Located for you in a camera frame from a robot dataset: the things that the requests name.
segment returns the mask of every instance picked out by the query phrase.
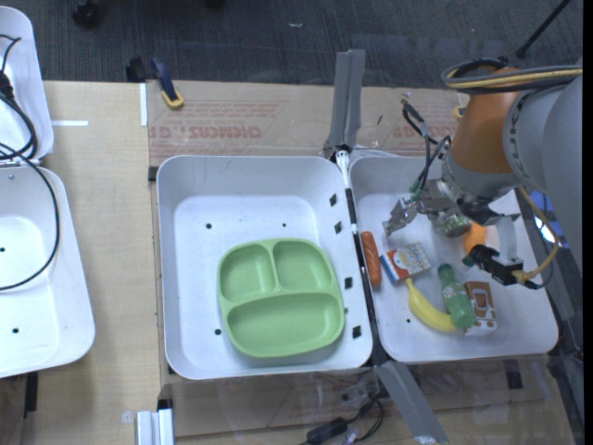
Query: yellow banana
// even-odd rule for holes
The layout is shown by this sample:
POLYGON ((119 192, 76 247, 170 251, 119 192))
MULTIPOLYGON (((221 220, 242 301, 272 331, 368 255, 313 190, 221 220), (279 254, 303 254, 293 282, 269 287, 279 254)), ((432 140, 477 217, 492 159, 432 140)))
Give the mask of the yellow banana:
POLYGON ((443 313, 431 305, 411 281, 406 279, 408 286, 408 305, 420 321, 438 331, 455 331, 457 328, 451 322, 451 315, 443 313))

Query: green divided plate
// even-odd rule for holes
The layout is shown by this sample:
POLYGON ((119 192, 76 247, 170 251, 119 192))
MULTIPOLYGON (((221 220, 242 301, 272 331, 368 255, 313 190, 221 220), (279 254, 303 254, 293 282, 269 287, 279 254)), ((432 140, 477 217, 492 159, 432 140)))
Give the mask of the green divided plate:
POLYGON ((230 340, 254 358, 280 358, 332 344, 344 329, 334 269, 315 244, 266 239, 219 262, 218 297, 230 340))

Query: cardboard sheet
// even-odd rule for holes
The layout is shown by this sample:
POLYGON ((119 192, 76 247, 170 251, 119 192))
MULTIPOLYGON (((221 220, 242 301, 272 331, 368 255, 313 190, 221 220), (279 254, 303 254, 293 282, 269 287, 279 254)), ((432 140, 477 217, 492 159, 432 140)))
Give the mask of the cardboard sheet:
MULTIPOLYGON (((165 104, 158 81, 147 84, 150 164, 176 155, 320 155, 332 122, 334 88, 265 83, 175 82, 184 104, 165 104)), ((406 98, 430 135, 453 135, 455 91, 364 87, 357 146, 419 156, 424 142, 401 113, 406 98)))

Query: small green bottle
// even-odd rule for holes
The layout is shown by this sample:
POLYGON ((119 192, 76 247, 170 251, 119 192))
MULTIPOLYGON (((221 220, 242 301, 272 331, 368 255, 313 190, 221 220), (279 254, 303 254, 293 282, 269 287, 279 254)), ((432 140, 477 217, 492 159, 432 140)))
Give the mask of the small green bottle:
POLYGON ((458 328, 469 328, 475 323, 475 313, 467 290, 455 278, 453 267, 448 263, 439 265, 438 276, 443 286, 443 299, 451 315, 451 322, 458 328))

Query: gray carpet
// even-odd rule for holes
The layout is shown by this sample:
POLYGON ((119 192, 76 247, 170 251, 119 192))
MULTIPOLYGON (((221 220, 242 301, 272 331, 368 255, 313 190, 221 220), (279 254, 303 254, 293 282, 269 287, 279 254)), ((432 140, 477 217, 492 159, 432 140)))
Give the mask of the gray carpet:
POLYGON ((333 84, 335 53, 367 50, 365 84, 442 87, 445 68, 508 57, 521 68, 573 64, 583 53, 583 0, 514 53, 562 0, 94 0, 100 22, 74 23, 77 0, 0 0, 32 20, 47 80, 126 81, 159 57, 182 80, 333 84))

